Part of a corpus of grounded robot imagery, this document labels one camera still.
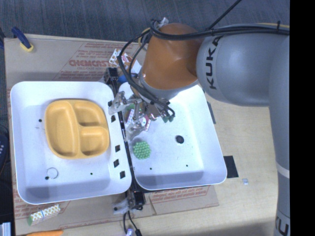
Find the cardboard box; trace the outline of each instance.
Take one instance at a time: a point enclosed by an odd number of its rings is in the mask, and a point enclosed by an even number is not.
[[[124,45],[124,43],[116,41],[28,34],[27,38],[34,45],[31,53],[25,52],[20,47],[18,39],[5,39],[8,117],[11,134],[9,95],[11,88],[16,83],[20,81],[99,81],[106,69],[111,67],[109,60],[113,51]],[[126,53],[132,56],[137,48],[138,44],[134,43],[126,49]],[[144,52],[140,52],[137,57],[140,63],[143,58]],[[11,161],[14,162],[13,146],[11,158]],[[25,203],[17,191],[16,175],[13,173],[12,177],[16,235],[110,223],[123,218],[122,214],[114,214],[112,210],[113,203],[118,203],[125,198],[124,194],[120,194],[60,202],[58,204],[61,210],[56,217],[30,227],[27,223],[29,215],[45,209],[47,204],[34,206]],[[219,205],[213,186],[151,192],[146,193],[145,197],[146,204],[142,211],[134,212],[135,217]]]

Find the hole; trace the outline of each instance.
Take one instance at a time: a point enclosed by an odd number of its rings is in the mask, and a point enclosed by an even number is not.
[[[124,178],[125,176],[126,176],[126,174],[124,171],[120,172],[120,179]]]
[[[179,144],[184,143],[184,138],[182,136],[176,136],[175,139]]]
[[[119,160],[117,159],[114,161],[114,167],[116,168],[118,165],[119,165]]]
[[[47,177],[49,178],[49,179],[55,179],[55,178],[57,178],[58,177],[58,171],[57,171],[57,169],[56,168],[49,168],[49,169],[47,169]]]

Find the black cable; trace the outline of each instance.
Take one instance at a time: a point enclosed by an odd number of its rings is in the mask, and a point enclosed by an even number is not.
[[[135,88],[141,95],[143,95],[144,97],[146,97],[147,99],[153,101],[154,103],[161,105],[165,111],[165,114],[167,116],[170,116],[170,114],[168,113],[168,111],[172,112],[172,116],[175,116],[175,112],[174,110],[172,110],[167,104],[160,102],[158,98],[156,98],[152,93],[150,93],[149,91],[147,91],[145,88],[139,86],[134,80],[133,78],[129,75],[129,73],[126,71],[125,65],[123,63],[122,60],[122,54],[124,53],[125,49],[134,41],[136,41],[138,38],[141,38],[142,36],[146,35],[149,33],[149,29],[144,31],[142,34],[140,34],[139,36],[135,37],[134,39],[130,40],[128,43],[126,43],[124,45],[124,47],[121,49],[119,55],[117,56],[117,60],[118,60],[118,64],[121,68],[121,70],[123,71],[123,74],[125,75],[128,83]]]
[[[130,211],[128,211],[128,217],[129,217],[129,219],[130,219],[130,222],[133,224],[134,228],[135,228],[136,230],[138,230],[138,228],[136,227],[136,225],[134,224],[134,222],[133,222],[132,219],[131,219]]]
[[[206,30],[202,32],[174,35],[159,31],[155,26],[156,22],[157,22],[156,20],[151,21],[150,25],[151,33],[153,36],[164,40],[190,40],[196,38],[204,38],[207,36],[244,33],[274,33],[281,35],[289,35],[289,30],[287,29],[275,29],[270,26],[229,26],[218,29]]]
[[[232,4],[220,17],[218,17],[217,20],[214,21],[206,30],[211,30],[223,17],[227,15],[236,5],[239,4],[239,2],[242,0],[237,0],[234,4]]]
[[[141,46],[138,48],[138,50],[136,51],[136,53],[133,55],[132,60],[130,62],[130,66],[129,66],[129,76],[131,76],[131,68],[133,66],[133,63],[136,59],[136,57],[138,56],[139,52],[144,48],[144,46],[149,42],[149,39],[145,39],[143,41],[143,43],[141,44]]]
[[[127,215],[127,213],[125,213],[125,214],[124,214],[124,216],[123,216],[123,222],[124,222],[124,232],[125,232],[125,234],[127,234],[127,228],[126,228],[126,215]]]

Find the black hole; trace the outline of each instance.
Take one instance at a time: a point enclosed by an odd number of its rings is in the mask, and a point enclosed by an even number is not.
[[[124,171],[120,172],[120,179],[124,178],[125,176],[126,176],[126,174]]]
[[[182,136],[176,136],[175,139],[179,144],[184,143],[184,138]]]
[[[119,165],[119,160],[117,159],[114,161],[114,167],[117,167],[118,165]]]

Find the green textured ball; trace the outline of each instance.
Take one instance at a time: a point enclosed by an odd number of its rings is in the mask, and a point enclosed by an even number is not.
[[[133,146],[133,154],[138,159],[149,158],[150,154],[151,154],[151,149],[150,149],[149,144],[147,142],[145,142],[145,141],[137,142]]]

